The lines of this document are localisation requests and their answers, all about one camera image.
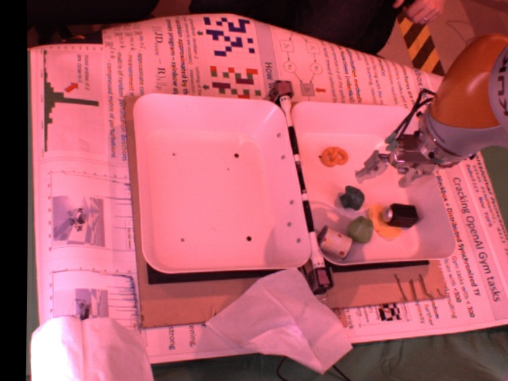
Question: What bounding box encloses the green rounded toy lump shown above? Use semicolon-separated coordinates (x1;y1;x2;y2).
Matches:
347;215;375;244

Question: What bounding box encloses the white paper tissue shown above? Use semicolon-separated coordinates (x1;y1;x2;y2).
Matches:
205;267;354;375
30;316;155;381

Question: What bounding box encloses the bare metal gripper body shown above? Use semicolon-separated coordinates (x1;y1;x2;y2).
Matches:
389;132;438;173

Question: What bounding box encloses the white plastic tray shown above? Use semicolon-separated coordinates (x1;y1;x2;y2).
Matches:
290;101;457;267
132;92;312;275

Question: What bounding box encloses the dark green toy broccoli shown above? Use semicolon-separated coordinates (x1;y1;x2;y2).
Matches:
339;185;366;210

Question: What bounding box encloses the black small can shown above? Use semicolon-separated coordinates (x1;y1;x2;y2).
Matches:
382;202;420;229

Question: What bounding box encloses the white can with red dots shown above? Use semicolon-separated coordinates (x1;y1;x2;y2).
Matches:
317;225;354;260

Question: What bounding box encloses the brown cardboard board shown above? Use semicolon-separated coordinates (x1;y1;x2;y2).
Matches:
123;94;448;329

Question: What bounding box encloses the yellow flat toy piece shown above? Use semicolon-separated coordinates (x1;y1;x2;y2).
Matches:
366;203;403;241

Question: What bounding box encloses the printed paper poster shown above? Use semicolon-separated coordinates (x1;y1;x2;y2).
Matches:
27;13;508;365

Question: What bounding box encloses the person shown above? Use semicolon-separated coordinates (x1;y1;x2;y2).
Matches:
26;0;454;56

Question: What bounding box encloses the orange toy pretzel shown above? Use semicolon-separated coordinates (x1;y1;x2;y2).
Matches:
320;145;349;168

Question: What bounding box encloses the black block with wires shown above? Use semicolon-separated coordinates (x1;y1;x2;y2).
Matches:
268;79;295;103
302;265;335;295

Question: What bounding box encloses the black and white thin rod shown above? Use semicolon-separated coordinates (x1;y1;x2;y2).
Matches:
279;95;327;270

